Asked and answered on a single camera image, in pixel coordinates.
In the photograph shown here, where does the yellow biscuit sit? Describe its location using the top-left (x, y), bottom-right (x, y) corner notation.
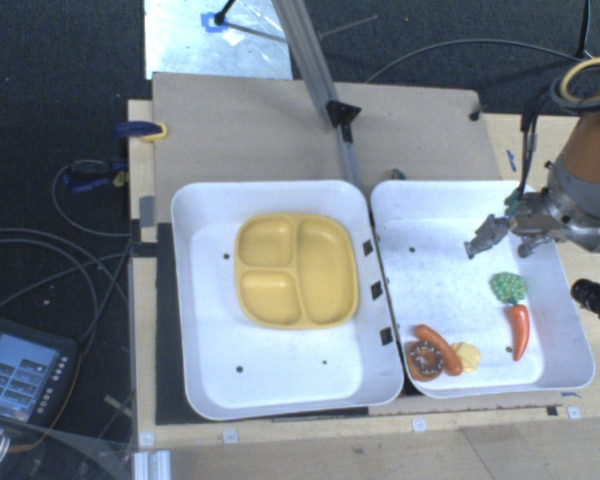
top-left (450, 341), bottom-right (482, 374)

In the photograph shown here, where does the orange-brown sausage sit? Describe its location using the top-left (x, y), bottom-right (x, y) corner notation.
top-left (414, 323), bottom-right (464, 377)

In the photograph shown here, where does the brown cardboard board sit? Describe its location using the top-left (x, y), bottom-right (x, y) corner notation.
top-left (151, 71), bottom-right (564, 425)

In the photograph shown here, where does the yellow divided plate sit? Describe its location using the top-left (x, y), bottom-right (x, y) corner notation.
top-left (233, 212), bottom-right (360, 331)

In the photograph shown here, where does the black cylinder on white bracket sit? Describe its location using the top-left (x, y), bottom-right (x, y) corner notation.
top-left (570, 239), bottom-right (600, 329)

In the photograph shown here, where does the brown doughnut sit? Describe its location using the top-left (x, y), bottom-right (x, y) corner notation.
top-left (405, 339), bottom-right (447, 383)

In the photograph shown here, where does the green broccoli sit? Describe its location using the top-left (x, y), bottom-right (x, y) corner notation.
top-left (489, 271), bottom-right (528, 306)

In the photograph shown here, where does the orange carrot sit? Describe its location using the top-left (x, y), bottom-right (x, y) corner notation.
top-left (507, 302), bottom-right (532, 363)

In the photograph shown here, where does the white plastic tray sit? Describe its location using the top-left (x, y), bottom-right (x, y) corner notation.
top-left (170, 179), bottom-right (406, 422)
top-left (369, 179), bottom-right (597, 400)

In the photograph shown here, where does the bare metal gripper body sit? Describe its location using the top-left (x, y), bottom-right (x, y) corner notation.
top-left (508, 192), bottom-right (600, 255)

